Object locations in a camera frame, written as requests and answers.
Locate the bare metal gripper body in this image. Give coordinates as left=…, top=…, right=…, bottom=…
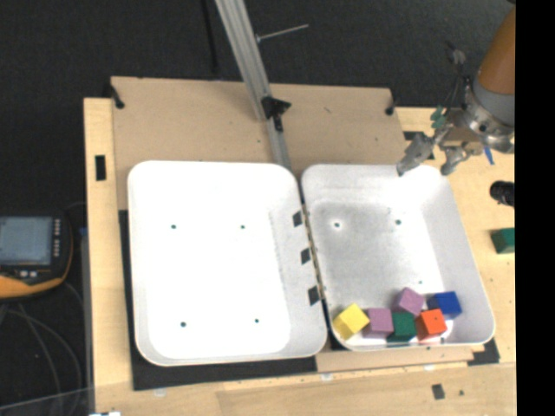
left=434, top=101, right=516, bottom=155

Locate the green cube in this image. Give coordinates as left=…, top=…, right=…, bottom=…
left=386, top=311, right=419, bottom=343
left=490, top=227, right=516, bottom=256

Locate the white plastic tray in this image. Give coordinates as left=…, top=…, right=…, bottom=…
left=126, top=159, right=329, bottom=367
left=299, top=163, right=497, bottom=353

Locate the blue cube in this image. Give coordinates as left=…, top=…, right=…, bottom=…
left=426, top=290, right=463, bottom=320

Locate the purple cube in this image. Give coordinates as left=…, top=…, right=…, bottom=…
left=362, top=307, right=395, bottom=338
left=391, top=287, right=427, bottom=317

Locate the orange cube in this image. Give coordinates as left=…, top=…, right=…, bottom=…
left=415, top=308, right=448, bottom=342

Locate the yellow cube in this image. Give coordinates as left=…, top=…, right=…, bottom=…
left=332, top=302, right=371, bottom=340

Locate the brown flat board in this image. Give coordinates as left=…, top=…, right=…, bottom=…
left=109, top=75, right=487, bottom=374

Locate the black cylinder on white bracket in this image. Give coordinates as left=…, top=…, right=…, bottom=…
left=489, top=180, right=516, bottom=208

